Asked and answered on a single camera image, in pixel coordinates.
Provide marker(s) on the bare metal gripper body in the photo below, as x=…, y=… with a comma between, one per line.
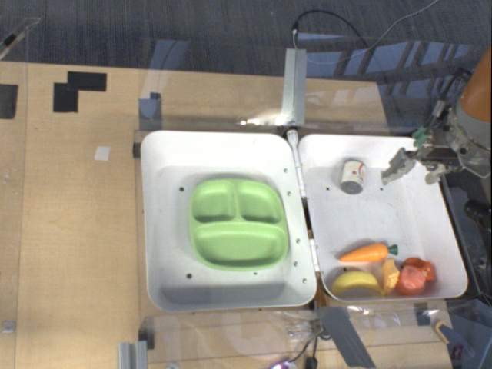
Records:
x=438, y=155

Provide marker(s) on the orange toy carrot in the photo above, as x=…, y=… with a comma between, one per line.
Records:
x=365, y=253

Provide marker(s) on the yellow ridged wedge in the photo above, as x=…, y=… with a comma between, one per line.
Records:
x=391, y=277

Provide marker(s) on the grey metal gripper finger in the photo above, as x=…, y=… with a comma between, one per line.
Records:
x=399, y=163
x=435, y=175

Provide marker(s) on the white plastic tray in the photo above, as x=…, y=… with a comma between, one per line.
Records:
x=169, y=225
x=392, y=217

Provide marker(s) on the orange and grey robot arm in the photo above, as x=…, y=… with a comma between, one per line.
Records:
x=478, y=90

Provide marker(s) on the yellow banana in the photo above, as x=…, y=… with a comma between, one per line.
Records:
x=355, y=281

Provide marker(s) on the small white can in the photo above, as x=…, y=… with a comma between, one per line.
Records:
x=353, y=175

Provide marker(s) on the salmon lumpy toy food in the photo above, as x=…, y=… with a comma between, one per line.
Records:
x=410, y=281

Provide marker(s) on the red lumpy toy food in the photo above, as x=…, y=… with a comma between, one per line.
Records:
x=424, y=268

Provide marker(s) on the green divided plate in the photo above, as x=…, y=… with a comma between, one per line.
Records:
x=234, y=240

